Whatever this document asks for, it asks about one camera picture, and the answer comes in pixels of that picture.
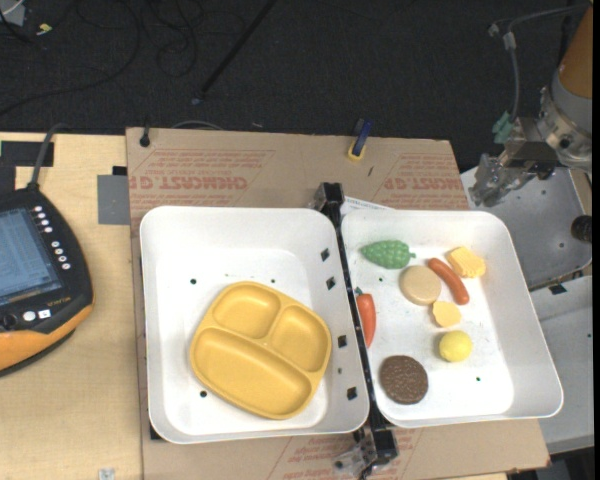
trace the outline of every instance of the black fabric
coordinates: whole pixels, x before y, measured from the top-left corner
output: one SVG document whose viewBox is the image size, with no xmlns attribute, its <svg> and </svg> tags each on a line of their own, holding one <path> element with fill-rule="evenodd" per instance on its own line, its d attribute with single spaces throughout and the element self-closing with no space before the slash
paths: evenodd
<svg viewBox="0 0 600 480">
<path fill-rule="evenodd" d="M 0 131 L 195 121 L 180 127 L 349 135 L 366 118 L 373 136 L 449 139 L 464 170 L 501 151 L 491 127 L 512 105 L 510 59 L 489 26 L 586 3 L 277 0 L 194 105 L 268 1 L 27 0 L 17 35 L 0 23 Z M 537 115 L 581 15 L 516 29 L 521 115 Z"/>
</svg>

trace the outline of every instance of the yellow lemon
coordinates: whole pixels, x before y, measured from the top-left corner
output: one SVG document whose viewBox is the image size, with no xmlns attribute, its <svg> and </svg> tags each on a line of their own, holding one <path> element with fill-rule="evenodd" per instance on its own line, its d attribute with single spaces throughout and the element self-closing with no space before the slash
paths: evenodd
<svg viewBox="0 0 600 480">
<path fill-rule="evenodd" d="M 440 340 L 440 355 L 452 363 L 464 361 L 471 354 L 473 342 L 464 331 L 451 331 Z"/>
</svg>

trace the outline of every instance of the brown cookie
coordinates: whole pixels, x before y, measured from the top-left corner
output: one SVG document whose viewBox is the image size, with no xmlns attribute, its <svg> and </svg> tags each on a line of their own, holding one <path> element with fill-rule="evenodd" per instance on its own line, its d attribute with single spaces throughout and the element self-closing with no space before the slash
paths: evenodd
<svg viewBox="0 0 600 480">
<path fill-rule="evenodd" d="M 417 404 L 429 390 L 429 377 L 413 357 L 391 356 L 380 366 L 380 384 L 394 402 Z"/>
</svg>

